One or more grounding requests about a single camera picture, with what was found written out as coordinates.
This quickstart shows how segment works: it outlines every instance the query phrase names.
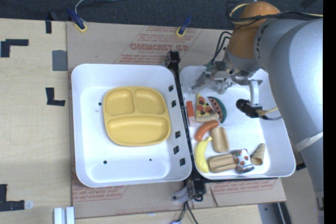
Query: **toy pizza slice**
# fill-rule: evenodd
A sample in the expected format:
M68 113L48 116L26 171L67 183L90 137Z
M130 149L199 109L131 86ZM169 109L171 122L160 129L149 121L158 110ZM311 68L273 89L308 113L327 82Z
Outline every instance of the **toy pizza slice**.
M219 118L210 104L205 101L205 98L200 93L196 94L196 122L208 122Z

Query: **white tray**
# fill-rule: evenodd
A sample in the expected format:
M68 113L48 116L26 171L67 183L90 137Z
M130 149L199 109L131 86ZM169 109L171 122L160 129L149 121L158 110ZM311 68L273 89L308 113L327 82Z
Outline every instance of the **white tray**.
M205 71L205 67L190 66L184 68L180 73L184 102L192 101L194 108L196 94L192 93L191 86L196 83L196 79L203 71ZM252 79L263 80L259 86L259 103L263 109L268 110L276 107L271 94L267 73L260 69L253 75ZM220 173L203 173L199 171L200 174L211 180L290 176L295 171L296 162L283 120L266 121L251 119L243 112L240 112L236 108L236 101L240 98L250 100L248 86L239 86L236 84L228 88L224 94L218 94L218 89L219 86L215 82L211 82L199 93L204 97L217 97L223 102L227 111L227 118L220 126L224 127L227 131L230 143L229 152L246 148L252 154L260 143L265 143L264 164L255 166L254 170L245 174L239 174L234 169ZM278 112L273 112L271 116L277 117L279 115ZM198 143L193 137L201 125L201 123L197 123L196 127L189 127L193 150ZM207 138L209 133L205 134L203 139ZM220 153L214 151L210 142L207 146L205 156L208 159L215 155L220 155Z
M181 181L192 163L173 74L162 66L84 64L71 74L76 173L89 187ZM103 97L112 88L143 86L164 96L171 135L160 144L125 147L105 130Z

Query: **toy cup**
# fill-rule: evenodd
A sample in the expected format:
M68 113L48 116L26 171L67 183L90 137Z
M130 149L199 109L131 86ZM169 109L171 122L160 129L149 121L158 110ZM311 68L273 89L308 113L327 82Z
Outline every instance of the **toy cup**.
M255 168L246 149L234 152L233 158L240 174L247 173Z

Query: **toy banana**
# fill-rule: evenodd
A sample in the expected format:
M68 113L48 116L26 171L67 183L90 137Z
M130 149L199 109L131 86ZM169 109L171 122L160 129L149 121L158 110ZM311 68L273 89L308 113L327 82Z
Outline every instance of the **toy banana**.
M199 141L199 143L196 145L195 149L195 162L197 168L204 172L208 173L209 172L209 166L208 163L205 159L205 150L208 145L208 143L212 140L212 137L209 136L207 139Z

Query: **toy sausage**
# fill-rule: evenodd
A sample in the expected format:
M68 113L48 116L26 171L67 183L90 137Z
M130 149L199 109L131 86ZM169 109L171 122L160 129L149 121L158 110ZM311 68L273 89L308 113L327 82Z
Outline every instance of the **toy sausage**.
M201 141L204 134L211 130L212 128L215 128L219 125L219 122L216 121L216 120L213 120L213 121L208 121L206 123L204 123L197 131L196 135L195 135L195 139L197 141Z

